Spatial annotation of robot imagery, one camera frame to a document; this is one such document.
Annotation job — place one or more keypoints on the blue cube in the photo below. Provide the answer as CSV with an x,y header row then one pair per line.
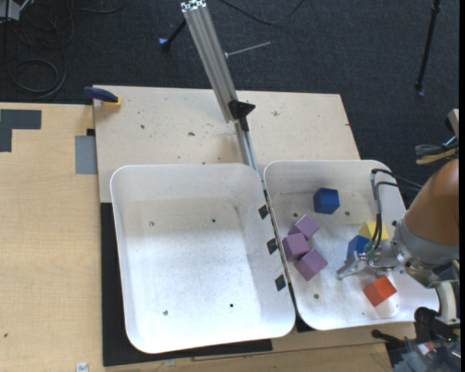
x,y
326,200
356,244

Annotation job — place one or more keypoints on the yellow cube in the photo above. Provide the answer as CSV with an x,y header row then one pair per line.
x,y
370,231

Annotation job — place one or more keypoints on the white plastic tray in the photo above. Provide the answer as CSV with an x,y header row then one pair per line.
x,y
193,262
333,300

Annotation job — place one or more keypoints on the orange cube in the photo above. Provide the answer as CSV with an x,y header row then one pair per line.
x,y
379,290

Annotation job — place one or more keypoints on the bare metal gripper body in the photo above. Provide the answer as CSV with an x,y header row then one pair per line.
x,y
414,267

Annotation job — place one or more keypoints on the black cylinder on white bracket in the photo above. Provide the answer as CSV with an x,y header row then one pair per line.
x,y
447,298

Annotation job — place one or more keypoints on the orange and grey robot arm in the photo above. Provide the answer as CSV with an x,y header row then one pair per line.
x,y
436,207

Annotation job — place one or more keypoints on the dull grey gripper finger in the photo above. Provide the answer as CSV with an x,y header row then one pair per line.
x,y
350,269
357,257

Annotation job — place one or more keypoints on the purple cube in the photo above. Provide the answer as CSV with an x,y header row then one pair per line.
x,y
307,226
311,265
295,246

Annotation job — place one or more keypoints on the pale wood board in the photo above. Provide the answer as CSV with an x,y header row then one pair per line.
x,y
170,130

